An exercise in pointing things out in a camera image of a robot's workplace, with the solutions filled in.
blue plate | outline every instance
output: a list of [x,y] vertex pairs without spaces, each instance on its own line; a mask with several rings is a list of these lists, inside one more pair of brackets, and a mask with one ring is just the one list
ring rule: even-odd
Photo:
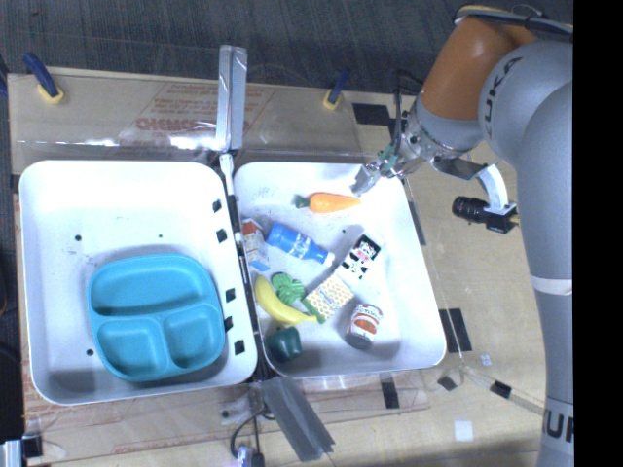
[[150,254],[108,263],[92,275],[87,301],[99,357],[125,380],[187,374],[223,351],[216,288],[190,256]]

dark fabric background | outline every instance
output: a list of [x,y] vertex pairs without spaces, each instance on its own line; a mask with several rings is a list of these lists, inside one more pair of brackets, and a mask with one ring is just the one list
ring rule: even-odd
[[[391,69],[424,79],[464,4],[529,5],[573,23],[573,0],[0,0],[0,54],[9,68],[34,52],[49,65],[215,79],[218,48],[248,50],[248,81],[390,92]],[[16,246],[7,100],[0,97],[0,442],[19,405]]]

banana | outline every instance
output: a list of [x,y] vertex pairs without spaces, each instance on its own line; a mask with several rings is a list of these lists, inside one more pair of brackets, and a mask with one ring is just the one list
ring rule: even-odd
[[258,275],[253,290],[258,304],[277,322],[287,325],[296,325],[301,322],[317,322],[315,316],[307,315],[299,309],[284,303],[273,290],[271,282],[264,276]]

can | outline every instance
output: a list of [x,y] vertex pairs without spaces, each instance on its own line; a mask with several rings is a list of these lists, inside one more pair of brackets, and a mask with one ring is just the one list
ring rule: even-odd
[[383,312],[379,307],[367,303],[357,305],[345,335],[347,343],[357,349],[372,347],[382,319]]

carrot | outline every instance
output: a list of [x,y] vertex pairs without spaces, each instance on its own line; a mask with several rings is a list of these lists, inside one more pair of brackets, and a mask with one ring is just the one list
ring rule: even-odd
[[342,211],[361,203],[360,198],[329,194],[328,192],[316,192],[308,198],[296,196],[294,204],[297,208],[308,207],[314,213],[332,213]]

